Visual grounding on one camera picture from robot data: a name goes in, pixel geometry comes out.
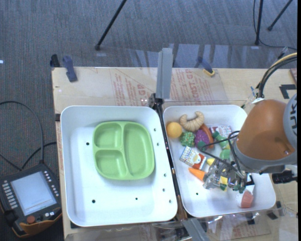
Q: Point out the small yellow toy piece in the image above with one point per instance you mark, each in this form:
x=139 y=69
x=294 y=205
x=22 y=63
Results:
x=210 y=161

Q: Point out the green toy bottle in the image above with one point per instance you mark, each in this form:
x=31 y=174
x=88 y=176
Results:
x=219 y=137

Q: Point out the orange toy carrot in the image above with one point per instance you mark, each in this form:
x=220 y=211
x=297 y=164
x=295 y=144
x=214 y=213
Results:
x=197 y=173

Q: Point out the white plastic tray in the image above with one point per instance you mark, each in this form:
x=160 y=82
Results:
x=115 y=202
x=210 y=202

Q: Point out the small green round toy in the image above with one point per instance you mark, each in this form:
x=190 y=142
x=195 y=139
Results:
x=225 y=154

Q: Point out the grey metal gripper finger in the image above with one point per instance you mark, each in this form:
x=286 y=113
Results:
x=231 y=182
x=210 y=181

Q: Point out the beige toy croissant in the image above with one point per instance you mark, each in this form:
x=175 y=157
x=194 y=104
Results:
x=190 y=125

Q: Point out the orange toy orange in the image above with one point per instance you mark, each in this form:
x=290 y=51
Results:
x=174 y=130

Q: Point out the green toy grapes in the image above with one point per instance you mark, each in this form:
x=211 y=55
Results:
x=187 y=139

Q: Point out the white and orange juice carton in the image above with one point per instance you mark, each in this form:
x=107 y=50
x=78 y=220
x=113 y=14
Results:
x=191 y=157

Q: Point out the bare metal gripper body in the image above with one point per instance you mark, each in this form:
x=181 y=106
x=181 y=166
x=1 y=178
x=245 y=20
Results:
x=224 y=171

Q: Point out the brown cardboard board red print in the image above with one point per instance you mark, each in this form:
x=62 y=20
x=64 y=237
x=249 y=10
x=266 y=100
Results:
x=95 y=89

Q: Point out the purple toy grapes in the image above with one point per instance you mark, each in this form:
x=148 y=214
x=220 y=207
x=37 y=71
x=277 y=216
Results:
x=202 y=137

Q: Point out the white carton with red print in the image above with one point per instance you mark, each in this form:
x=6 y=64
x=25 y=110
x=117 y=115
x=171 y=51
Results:
x=224 y=129

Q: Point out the pink and white toy cupcake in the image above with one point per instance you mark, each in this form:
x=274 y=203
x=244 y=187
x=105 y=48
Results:
x=246 y=199

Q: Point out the green divided plate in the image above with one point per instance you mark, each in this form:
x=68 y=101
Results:
x=138 y=147

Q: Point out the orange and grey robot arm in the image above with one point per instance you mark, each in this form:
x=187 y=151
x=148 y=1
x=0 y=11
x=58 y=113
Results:
x=262 y=132

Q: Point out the yellow and green toy corn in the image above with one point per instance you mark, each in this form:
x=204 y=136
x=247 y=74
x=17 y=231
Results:
x=223 y=180

